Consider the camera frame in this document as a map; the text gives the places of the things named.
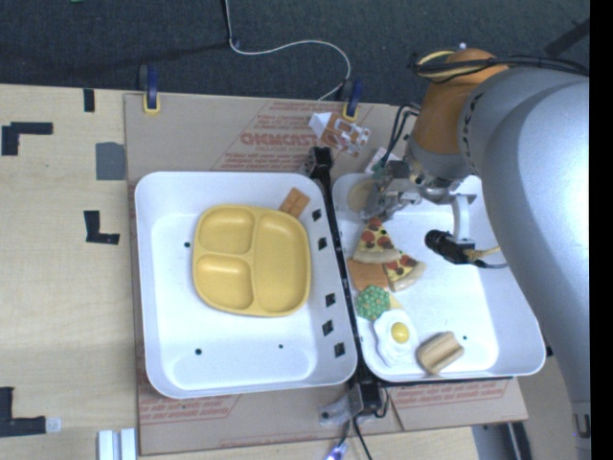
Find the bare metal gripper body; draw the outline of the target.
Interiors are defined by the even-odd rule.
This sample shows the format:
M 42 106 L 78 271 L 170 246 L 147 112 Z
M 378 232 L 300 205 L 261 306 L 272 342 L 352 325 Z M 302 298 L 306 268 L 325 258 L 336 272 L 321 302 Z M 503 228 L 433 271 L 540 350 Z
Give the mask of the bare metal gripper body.
M 400 204 L 425 199 L 437 205 L 451 204 L 466 196 L 472 204 L 476 193 L 459 192 L 460 185 L 470 175 L 458 159 L 387 160 L 375 165 L 375 180 L 382 197 L 391 197 Z

